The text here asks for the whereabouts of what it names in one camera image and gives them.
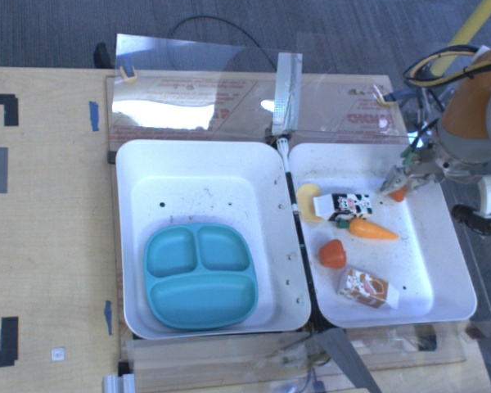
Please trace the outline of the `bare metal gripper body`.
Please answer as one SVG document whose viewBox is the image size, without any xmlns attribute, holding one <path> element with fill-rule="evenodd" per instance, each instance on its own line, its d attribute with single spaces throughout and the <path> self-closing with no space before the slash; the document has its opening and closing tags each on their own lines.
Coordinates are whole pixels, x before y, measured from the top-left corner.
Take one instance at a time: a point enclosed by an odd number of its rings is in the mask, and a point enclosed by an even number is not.
<svg viewBox="0 0 491 393">
<path fill-rule="evenodd" d="M 484 174 L 487 161 L 469 161 L 454 156 L 440 144 L 428 144 L 415 150 L 408 166 L 408 180 L 416 185 L 451 180 L 476 183 Z"/>
</svg>

